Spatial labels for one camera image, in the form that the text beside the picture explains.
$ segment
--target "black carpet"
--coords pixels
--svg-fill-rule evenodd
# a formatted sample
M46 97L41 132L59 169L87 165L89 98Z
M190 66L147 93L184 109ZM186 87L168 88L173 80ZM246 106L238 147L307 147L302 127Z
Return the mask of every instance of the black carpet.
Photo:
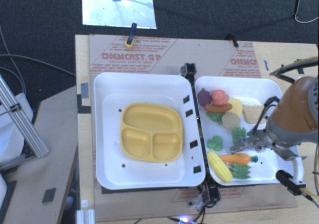
M174 38L318 43L318 20L297 23L296 0L154 0L157 29L136 35ZM301 0L299 19L318 16L318 0ZM0 0L0 25L12 54L25 55L75 72L75 34L128 34L127 28L82 25L82 0ZM6 53L0 41L0 54ZM14 59L35 109L39 102L75 85L75 78L31 61ZM0 67L14 72L7 57ZM18 80L0 69L12 91Z

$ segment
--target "brown sausage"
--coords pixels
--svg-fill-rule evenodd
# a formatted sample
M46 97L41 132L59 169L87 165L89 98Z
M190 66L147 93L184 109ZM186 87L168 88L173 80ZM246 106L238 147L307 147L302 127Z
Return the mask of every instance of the brown sausage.
M211 106L211 105L204 106L204 109L207 112L226 112L232 108L233 106L231 104L225 104L224 106Z

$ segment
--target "yellow plate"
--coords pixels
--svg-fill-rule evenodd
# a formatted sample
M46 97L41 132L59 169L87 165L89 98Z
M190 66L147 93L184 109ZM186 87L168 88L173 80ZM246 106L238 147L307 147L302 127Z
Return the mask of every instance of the yellow plate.
M123 151L131 158L170 162L182 150L182 121L172 108L134 103L123 111L120 138Z

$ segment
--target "yellow corn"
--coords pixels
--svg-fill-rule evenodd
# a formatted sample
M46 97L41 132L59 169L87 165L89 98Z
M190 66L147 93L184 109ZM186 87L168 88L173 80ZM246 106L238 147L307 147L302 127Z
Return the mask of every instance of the yellow corn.
M213 151L209 151L207 156L210 166L212 167L212 169L214 169L218 177L224 182L229 182L233 178L233 175L231 174L226 164Z

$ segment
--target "orange carrot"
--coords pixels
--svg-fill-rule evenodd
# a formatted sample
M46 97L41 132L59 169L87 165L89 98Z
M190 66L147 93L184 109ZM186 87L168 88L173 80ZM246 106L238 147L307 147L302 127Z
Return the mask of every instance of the orange carrot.
M205 105L204 109L207 112L226 112L232 109L232 107L232 104L225 104L224 106Z
M246 153L235 153L219 157L224 162L237 163L239 165L247 165L251 161L251 157L249 157Z

